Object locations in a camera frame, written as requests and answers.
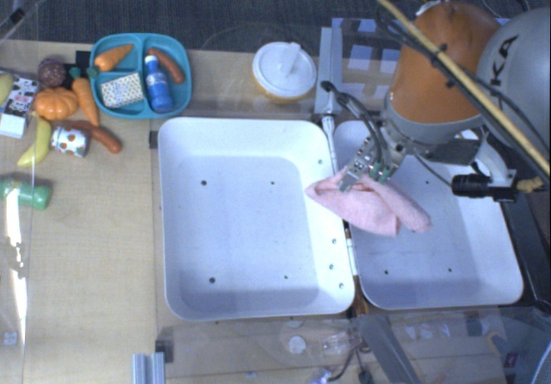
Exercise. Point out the blue divided plate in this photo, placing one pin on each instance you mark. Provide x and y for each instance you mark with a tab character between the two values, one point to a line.
181	98

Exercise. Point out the white yellow-dotted packet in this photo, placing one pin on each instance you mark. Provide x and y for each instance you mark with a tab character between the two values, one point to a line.
122	90

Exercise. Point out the black cylinder on white bracket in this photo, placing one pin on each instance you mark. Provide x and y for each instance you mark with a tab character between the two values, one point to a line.
471	185

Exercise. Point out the yellow banana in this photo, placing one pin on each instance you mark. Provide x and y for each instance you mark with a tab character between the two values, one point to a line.
39	143

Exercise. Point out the brown doughnut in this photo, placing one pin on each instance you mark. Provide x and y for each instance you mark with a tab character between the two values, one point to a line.
51	71

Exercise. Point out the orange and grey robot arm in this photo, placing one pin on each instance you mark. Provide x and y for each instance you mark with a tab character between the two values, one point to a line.
435	72

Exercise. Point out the pink cloth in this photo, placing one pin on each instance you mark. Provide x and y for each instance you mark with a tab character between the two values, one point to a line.
370	208

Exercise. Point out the white plastic tray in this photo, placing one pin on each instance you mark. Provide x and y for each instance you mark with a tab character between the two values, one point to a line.
447	253
241	218

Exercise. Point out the brown sausage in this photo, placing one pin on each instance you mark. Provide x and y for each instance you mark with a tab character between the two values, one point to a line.
105	139
169	66

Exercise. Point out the orange pumpkin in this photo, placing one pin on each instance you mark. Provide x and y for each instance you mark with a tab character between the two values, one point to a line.
56	103

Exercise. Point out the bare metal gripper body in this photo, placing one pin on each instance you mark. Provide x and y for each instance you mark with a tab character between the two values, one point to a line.
366	156

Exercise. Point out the green bottle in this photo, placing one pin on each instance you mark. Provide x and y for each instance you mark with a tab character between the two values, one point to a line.
30	195

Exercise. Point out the yellow-green fruit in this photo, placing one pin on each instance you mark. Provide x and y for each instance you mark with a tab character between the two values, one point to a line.
4	88

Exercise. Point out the blue bottle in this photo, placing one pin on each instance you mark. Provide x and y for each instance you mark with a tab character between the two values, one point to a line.
157	87

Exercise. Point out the small orange-print can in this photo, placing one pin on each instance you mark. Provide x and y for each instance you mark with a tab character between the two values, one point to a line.
69	142

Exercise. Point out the cow-print milk carton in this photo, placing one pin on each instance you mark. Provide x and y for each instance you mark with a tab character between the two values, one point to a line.
16	109

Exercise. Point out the orange carrot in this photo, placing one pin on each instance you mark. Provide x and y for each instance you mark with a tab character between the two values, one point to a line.
86	98
113	57

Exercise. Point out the white-lidded yellow cup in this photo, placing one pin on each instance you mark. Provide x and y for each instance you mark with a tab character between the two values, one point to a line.
284	70

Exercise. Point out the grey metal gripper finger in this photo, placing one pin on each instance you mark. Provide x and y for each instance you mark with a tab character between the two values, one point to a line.
349	180

